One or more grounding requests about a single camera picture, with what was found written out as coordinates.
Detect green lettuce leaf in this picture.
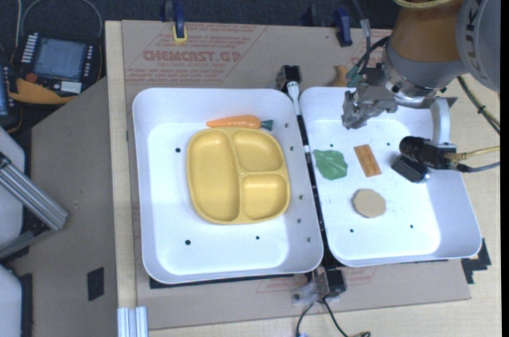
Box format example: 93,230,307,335
312,149,349,182

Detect thin black and white rod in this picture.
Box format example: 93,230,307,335
286,82,328,269

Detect white plastic tray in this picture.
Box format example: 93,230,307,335
131,87,324,285
297,85,484,268

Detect black cylinder on white bracket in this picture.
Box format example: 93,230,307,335
390,98,459,184

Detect yellow divided plate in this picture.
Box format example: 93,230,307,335
185,127,292,227

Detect tan round biscuit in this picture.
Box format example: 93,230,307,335
350,188,388,219

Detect orange carrot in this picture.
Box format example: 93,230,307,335
205,114,275,131

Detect brown cardboard board, red print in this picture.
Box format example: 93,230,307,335
120,20,472,331

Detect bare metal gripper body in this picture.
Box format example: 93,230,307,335
352,64,430,115

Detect orange rectangular biscuit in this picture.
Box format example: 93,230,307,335
352,144,383,178

